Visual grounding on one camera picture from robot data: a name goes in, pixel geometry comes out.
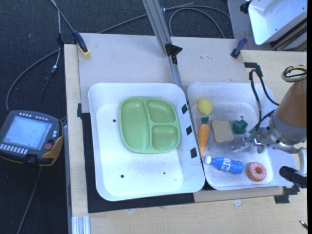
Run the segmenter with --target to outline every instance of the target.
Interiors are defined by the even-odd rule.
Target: orange carrot
[[[198,142],[201,154],[204,153],[205,147],[207,145],[210,127],[207,125],[209,117],[203,117],[201,119],[202,124],[198,128]]]

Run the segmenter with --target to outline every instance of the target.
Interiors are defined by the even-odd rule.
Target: toy donut
[[[247,176],[252,181],[262,181],[267,175],[264,165],[259,162],[251,162],[246,169]]]

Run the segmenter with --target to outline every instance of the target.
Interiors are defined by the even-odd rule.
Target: table
[[[80,100],[78,53],[75,45],[65,45],[66,96],[68,118],[69,229],[84,221],[84,233],[306,233],[299,223],[307,223],[307,189],[290,196],[290,203],[276,204],[273,195],[283,188],[233,191],[199,191],[193,204],[88,213],[84,169],[82,123],[77,117]],[[291,84],[280,78],[290,65],[306,65],[305,52],[242,50],[244,62],[261,66],[265,84],[280,101]]]

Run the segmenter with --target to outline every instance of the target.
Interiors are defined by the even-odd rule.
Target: green plate
[[[125,146],[136,153],[164,153],[180,143],[176,110],[154,97],[130,97],[119,109],[119,126]]]

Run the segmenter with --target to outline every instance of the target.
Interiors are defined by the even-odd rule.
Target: yellow lemon
[[[213,110],[213,103],[207,98],[201,98],[197,102],[197,108],[203,115],[209,115]]]

